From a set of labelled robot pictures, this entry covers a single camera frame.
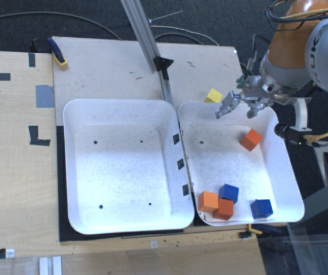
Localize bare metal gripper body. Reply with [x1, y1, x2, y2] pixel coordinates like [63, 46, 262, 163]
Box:
[239, 74, 292, 105]

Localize yellow cube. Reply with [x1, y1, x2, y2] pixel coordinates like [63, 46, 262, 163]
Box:
[204, 88, 224, 104]

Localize white plastic tray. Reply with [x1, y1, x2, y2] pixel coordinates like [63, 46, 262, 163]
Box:
[177, 101, 306, 227]
[63, 98, 196, 236]

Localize blue cube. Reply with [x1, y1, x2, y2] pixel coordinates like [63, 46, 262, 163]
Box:
[249, 198, 274, 220]
[218, 183, 240, 204]

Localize light orange cube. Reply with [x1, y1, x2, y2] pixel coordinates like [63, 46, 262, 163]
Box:
[197, 191, 220, 214]

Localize black cylinder on white bracket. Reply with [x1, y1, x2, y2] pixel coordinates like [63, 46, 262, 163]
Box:
[274, 97, 314, 146]

